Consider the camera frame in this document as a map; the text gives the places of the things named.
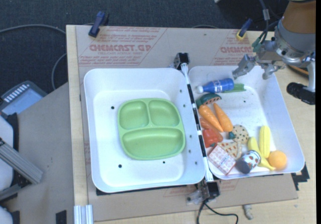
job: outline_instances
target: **wooden table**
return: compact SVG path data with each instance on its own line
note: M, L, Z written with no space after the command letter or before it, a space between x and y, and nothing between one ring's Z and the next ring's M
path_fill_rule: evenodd
M260 32L248 32L249 41L254 41ZM78 72L77 39L75 26L67 26L67 50L69 69L69 95L71 137L73 155L73 182L75 205L88 205L85 154L82 130L80 85ZM216 209L220 213L235 213L239 223L316 223L316 164L315 164L315 105L308 105L286 93L290 82L307 85L306 77L286 68L276 72L285 104L299 139L310 179L299 184L298 199L252 205L254 220L248 220L241 206ZM103 221L99 223L196 223L196 211L161 214ZM233 216L218 216L205 209L201 223L235 223Z

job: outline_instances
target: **dark carpet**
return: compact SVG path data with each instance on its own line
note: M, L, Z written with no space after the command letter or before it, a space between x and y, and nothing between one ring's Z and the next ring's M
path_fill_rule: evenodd
M276 13L285 0L266 0ZM92 23L99 11L109 13L111 26L192 28L211 25L238 29L248 19L250 30L265 28L258 0L0 0L0 94L30 80L49 93L52 70L66 52L66 25ZM54 86L68 81L66 57L57 64Z

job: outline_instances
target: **orange fruit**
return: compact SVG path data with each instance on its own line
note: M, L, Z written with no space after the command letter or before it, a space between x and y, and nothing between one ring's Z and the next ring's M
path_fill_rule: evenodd
M270 153L268 162L277 170L282 170L286 167L287 157L284 152L276 150Z

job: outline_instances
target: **blue bottle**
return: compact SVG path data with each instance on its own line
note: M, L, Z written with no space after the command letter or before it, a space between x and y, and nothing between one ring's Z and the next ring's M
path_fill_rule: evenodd
M219 93L224 91L233 90L234 81L232 78L225 78L220 80L215 80L207 83L204 86L196 87L198 93L209 92L209 93Z

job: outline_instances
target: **green plate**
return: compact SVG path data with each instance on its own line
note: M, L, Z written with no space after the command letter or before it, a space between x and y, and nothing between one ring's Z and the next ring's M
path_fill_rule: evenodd
M123 150L134 159L164 159L179 154L185 147L180 113L169 100L127 101L120 106L117 120Z

